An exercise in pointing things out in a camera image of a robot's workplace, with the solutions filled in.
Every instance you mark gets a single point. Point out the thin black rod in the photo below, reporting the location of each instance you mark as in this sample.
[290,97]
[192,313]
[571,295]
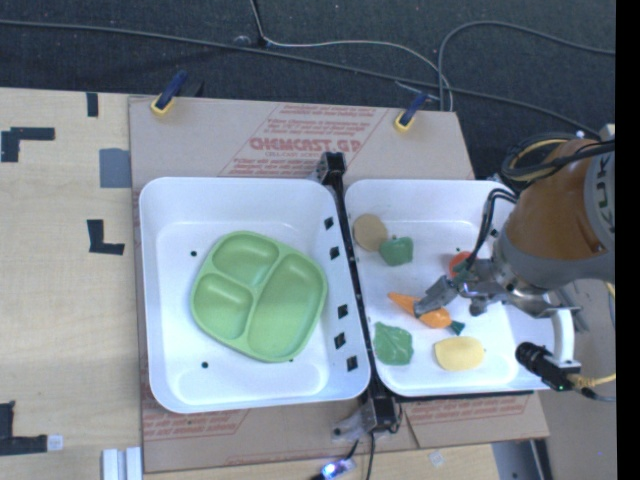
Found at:
[356,288]

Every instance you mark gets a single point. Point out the green divided plate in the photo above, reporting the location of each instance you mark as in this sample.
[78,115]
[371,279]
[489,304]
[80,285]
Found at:
[260,295]

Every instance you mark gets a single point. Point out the black cylinder on white bracket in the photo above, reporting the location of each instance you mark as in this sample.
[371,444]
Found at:
[542,360]

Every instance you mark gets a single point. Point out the yellow toy lemon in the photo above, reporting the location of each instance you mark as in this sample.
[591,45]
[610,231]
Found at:
[459,354]

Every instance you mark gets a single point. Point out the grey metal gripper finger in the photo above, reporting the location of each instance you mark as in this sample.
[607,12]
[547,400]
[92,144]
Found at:
[434,295]
[480,305]

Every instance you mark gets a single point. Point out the white plastic tray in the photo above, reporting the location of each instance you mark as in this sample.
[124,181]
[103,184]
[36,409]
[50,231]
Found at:
[430,208]
[175,318]

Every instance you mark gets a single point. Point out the red toy tomato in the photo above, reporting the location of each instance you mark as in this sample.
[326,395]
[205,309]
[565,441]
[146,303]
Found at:
[457,263]

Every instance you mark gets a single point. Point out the green toy lettuce leaf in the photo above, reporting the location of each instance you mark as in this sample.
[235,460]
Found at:
[392,345]

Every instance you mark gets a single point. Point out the green toy pepper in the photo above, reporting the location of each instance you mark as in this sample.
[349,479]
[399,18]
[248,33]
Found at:
[396,251]

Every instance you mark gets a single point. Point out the orange toy carrot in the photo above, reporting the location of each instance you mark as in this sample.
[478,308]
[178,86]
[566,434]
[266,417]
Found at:
[435,318]

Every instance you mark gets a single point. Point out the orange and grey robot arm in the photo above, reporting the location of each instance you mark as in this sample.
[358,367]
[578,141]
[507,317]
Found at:
[550,218]

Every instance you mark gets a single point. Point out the tan round biscuit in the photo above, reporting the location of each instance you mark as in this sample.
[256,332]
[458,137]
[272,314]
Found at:
[369,230]

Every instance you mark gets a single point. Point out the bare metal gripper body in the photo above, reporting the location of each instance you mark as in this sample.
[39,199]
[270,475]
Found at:
[487,278]

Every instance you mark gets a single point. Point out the brown cardboard board red print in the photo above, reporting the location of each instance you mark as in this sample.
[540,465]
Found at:
[210,138]

